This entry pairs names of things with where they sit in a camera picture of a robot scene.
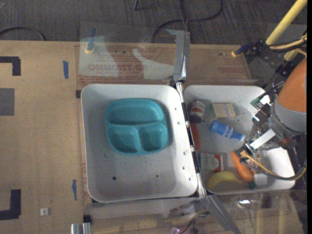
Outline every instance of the teal bowl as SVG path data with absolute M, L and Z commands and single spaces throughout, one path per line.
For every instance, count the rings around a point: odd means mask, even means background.
M 108 142 L 119 154 L 153 154 L 168 144 L 165 114 L 161 106 L 151 99 L 115 100 L 104 114 Z

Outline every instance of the toy banana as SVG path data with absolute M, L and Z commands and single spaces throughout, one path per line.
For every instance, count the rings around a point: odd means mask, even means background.
M 237 183 L 241 183 L 242 181 L 237 179 L 235 174 L 230 172 L 230 171 L 221 171 L 221 172 L 217 172 L 215 174 L 212 174 L 208 181 L 207 181 L 207 188 L 211 189 L 213 187 L 216 187 L 219 183 L 223 182 L 223 181 L 233 181 L 233 182 L 237 182 Z

